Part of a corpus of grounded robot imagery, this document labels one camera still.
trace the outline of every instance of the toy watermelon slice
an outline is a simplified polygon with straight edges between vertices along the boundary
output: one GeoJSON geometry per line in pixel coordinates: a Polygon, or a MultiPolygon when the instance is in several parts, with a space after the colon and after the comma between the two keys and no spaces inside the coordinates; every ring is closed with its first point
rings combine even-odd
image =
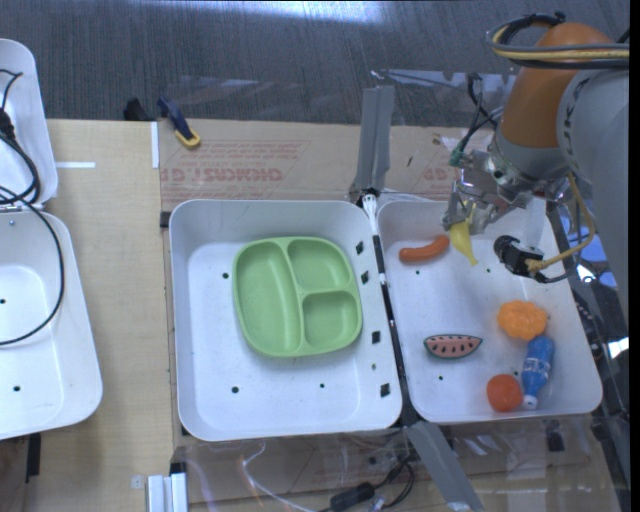
{"type": "Polygon", "coordinates": [[[424,340],[427,352],[440,359],[460,359],[475,352],[482,338],[467,334],[437,334],[424,340]]]}

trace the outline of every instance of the toy orange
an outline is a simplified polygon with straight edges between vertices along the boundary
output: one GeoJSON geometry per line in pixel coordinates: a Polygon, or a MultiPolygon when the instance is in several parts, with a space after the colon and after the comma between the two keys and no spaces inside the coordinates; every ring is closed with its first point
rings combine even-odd
{"type": "Polygon", "coordinates": [[[522,403],[522,389],[513,375],[500,373],[487,382],[487,398],[491,407],[498,412],[515,409],[522,403]]]}
{"type": "Polygon", "coordinates": [[[498,311],[498,325],[509,336],[531,341],[542,334],[547,326],[547,313],[533,302],[512,300],[505,302],[498,311]]]}

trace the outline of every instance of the gray floor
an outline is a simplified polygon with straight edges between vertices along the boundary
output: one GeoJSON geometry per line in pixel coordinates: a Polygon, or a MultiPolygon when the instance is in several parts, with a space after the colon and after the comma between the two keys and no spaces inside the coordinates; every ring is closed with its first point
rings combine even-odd
{"type": "Polygon", "coordinates": [[[395,81],[394,124],[459,126],[454,73],[517,71],[485,32],[556,10],[612,39],[630,24],[630,0],[0,0],[0,37],[33,52],[49,118],[123,119],[131,97],[156,117],[165,94],[187,117],[358,124],[362,89],[399,69],[428,74],[395,81]]]}

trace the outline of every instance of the blue and yellow clamp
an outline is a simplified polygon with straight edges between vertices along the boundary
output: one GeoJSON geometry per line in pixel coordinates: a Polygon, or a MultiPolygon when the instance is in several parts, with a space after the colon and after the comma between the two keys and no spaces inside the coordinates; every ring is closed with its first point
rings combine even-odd
{"type": "Polygon", "coordinates": [[[176,137],[187,148],[193,149],[200,144],[200,135],[193,128],[189,127],[186,119],[180,112],[178,106],[165,96],[158,99],[158,107],[163,117],[169,116],[175,127],[176,137]]]}

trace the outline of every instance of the toy bottle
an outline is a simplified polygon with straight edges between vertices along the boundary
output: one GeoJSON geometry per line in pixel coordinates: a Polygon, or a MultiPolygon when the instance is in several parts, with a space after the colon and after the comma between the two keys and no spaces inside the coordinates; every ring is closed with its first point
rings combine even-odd
{"type": "Polygon", "coordinates": [[[524,392],[523,408],[533,410],[538,407],[538,392],[549,380],[554,352],[555,344],[546,336],[536,336],[527,344],[527,355],[520,375],[524,392]]]}

